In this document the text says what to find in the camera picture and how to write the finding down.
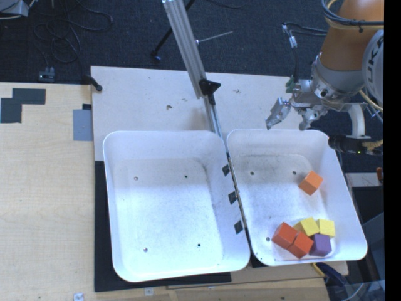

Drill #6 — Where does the yellow cube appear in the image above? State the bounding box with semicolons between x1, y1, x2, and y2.
299;216;321;238
316;218;336;239

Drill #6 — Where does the red orange cube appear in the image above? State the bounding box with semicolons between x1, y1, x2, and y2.
286;231;315;260
271;221;299;250

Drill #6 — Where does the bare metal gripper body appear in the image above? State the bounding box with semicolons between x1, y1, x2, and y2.
289;78;349;114

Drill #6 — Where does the black cylinder on white bracket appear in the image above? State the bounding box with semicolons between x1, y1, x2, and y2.
328;103;384;156

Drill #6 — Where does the purple cube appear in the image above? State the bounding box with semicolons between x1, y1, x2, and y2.
308;233;333;258

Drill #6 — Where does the pale wooden board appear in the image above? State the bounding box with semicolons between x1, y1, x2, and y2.
90;66;350;290

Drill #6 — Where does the white plastic tray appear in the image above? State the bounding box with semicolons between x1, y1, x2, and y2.
102;130;251;283
226;128;368;267

